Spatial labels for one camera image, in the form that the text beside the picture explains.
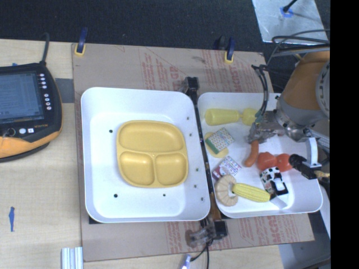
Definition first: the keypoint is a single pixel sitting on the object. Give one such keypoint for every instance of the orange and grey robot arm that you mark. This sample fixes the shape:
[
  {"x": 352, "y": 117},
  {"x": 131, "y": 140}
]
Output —
[{"x": 303, "y": 88}]

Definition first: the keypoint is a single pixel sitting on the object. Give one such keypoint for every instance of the yellow plastic bottle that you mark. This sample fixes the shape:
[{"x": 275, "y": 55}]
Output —
[{"x": 221, "y": 116}]

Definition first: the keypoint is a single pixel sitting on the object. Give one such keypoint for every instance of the beige doughnut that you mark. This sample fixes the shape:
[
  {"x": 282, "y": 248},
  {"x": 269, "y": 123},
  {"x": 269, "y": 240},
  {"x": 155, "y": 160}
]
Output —
[{"x": 223, "y": 190}]

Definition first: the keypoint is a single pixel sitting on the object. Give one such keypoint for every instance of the orange sausage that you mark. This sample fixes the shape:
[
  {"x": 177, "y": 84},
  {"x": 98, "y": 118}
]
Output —
[{"x": 252, "y": 155}]

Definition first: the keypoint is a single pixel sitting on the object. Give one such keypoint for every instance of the colourful dotted small carton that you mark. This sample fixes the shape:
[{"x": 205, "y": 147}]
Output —
[{"x": 221, "y": 139}]

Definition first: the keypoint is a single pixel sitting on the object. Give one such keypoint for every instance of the brown cardboard board, red print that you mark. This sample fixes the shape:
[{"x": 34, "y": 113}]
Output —
[{"x": 134, "y": 66}]

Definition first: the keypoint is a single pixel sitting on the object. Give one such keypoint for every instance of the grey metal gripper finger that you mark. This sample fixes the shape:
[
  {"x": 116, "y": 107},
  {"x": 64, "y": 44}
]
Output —
[
  {"x": 251, "y": 137},
  {"x": 262, "y": 139}
]

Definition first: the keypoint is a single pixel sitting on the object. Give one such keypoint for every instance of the thin black and white rod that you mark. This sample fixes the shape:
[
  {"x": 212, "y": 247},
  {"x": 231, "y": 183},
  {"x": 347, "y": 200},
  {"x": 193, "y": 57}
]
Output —
[{"x": 202, "y": 141}]

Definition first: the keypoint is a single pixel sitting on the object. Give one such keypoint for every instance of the black and white cow carton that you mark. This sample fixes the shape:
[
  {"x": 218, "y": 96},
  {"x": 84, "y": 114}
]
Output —
[{"x": 270, "y": 178}]

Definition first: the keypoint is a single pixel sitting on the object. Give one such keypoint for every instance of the yellow divided plate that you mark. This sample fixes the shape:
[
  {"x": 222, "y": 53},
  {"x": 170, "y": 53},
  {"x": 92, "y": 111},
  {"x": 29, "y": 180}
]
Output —
[{"x": 151, "y": 153}]

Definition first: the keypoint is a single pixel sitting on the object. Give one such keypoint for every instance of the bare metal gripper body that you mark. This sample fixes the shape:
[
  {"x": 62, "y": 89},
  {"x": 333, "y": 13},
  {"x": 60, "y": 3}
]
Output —
[{"x": 270, "y": 126}]

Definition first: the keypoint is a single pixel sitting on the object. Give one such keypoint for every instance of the black cylinder on white bracket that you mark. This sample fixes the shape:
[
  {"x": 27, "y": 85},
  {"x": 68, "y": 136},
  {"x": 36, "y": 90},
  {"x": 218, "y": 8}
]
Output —
[{"x": 308, "y": 167}]

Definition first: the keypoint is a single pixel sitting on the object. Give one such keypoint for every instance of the pink and white small carton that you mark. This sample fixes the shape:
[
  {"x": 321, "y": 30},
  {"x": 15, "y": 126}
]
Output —
[{"x": 228, "y": 167}]

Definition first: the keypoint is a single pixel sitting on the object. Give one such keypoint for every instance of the yellow corn cob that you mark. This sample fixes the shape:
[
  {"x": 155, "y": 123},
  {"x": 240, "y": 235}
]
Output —
[{"x": 251, "y": 192}]

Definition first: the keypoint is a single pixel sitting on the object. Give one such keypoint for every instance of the orange toy pepper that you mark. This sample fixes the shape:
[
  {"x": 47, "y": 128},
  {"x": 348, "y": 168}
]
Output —
[{"x": 270, "y": 161}]

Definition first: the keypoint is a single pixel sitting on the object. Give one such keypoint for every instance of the white plastic tray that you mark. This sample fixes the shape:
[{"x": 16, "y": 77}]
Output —
[
  {"x": 297, "y": 200},
  {"x": 101, "y": 150}
]

